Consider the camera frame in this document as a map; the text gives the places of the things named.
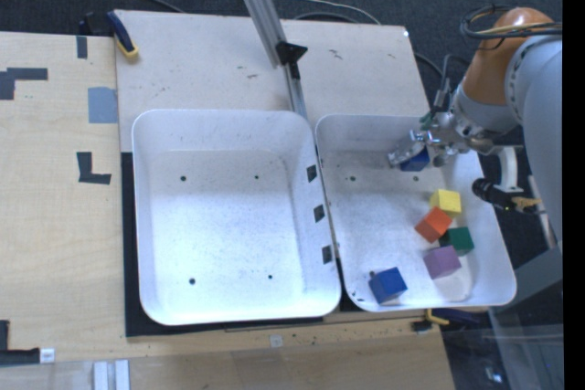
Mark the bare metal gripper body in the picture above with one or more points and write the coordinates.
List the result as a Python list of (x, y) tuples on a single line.
[(457, 133)]

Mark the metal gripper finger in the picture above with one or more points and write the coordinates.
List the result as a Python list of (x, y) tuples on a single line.
[(404, 153), (440, 159)]

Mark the dark blue cube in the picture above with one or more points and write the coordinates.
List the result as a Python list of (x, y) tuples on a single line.
[(418, 163)]

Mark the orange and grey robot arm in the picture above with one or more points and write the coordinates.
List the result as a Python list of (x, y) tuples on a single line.
[(535, 87)]

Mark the yellow cube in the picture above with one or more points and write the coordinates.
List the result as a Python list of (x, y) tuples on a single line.
[(445, 200)]

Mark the orange cube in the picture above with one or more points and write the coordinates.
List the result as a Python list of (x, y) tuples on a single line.
[(433, 224)]

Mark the white plastic tray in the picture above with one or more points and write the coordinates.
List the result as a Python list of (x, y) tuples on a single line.
[(224, 214), (379, 224)]

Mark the green cube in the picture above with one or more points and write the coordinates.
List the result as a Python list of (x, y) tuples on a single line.
[(459, 239)]

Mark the purple cube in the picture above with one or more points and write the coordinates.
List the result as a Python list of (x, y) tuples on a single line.
[(442, 262)]

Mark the thin black and white rod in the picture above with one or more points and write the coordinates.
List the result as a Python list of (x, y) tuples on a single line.
[(299, 98)]

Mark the black cylinder on white bracket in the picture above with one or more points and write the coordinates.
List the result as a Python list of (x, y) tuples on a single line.
[(493, 192)]

